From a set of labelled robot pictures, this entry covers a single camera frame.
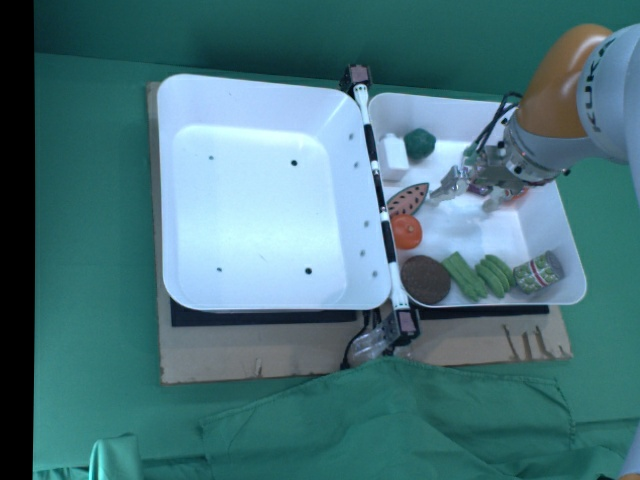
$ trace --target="dark green object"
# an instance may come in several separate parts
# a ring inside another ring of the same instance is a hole
[[[412,160],[427,158],[436,149],[436,138],[422,128],[416,128],[404,136],[407,155]]]

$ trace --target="white bottle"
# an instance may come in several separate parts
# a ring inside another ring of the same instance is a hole
[[[387,133],[379,143],[380,174],[385,181],[400,181],[409,170],[404,140]]]

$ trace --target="toy can with label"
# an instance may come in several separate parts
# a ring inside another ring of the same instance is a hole
[[[564,270],[556,255],[546,251],[515,267],[513,276],[523,292],[533,293],[560,281],[564,277]]]

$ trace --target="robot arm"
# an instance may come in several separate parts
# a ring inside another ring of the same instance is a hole
[[[567,31],[549,50],[519,104],[503,140],[477,140],[454,166],[432,204],[469,189],[492,192],[485,209],[527,187],[567,174],[578,161],[601,157],[629,163],[640,205],[640,24],[615,33],[598,25]]]

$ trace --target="white tray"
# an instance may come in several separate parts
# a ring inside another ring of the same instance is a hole
[[[403,137],[416,128],[430,131],[437,139],[435,151],[420,162],[411,161],[401,182],[383,182],[386,198],[415,183],[428,182],[431,190],[436,189],[451,166],[460,164],[462,151],[491,121],[497,107],[492,102],[406,94],[384,93],[372,98],[369,111],[378,140],[387,133]],[[489,143],[500,140],[502,131],[498,124]],[[515,267],[551,250],[566,277],[531,295],[514,288],[504,298],[490,295],[475,304],[454,283],[437,307],[570,305],[584,297],[584,270],[555,182],[535,187],[494,212],[485,212],[482,202],[480,196],[466,193],[436,207],[423,204],[414,215],[423,227],[423,240],[415,249],[398,250],[400,267],[413,255],[425,254],[441,261],[455,251],[471,266],[485,254],[495,254]]]
[[[390,293],[362,119],[332,89],[158,89],[163,279],[199,310],[371,309]]]

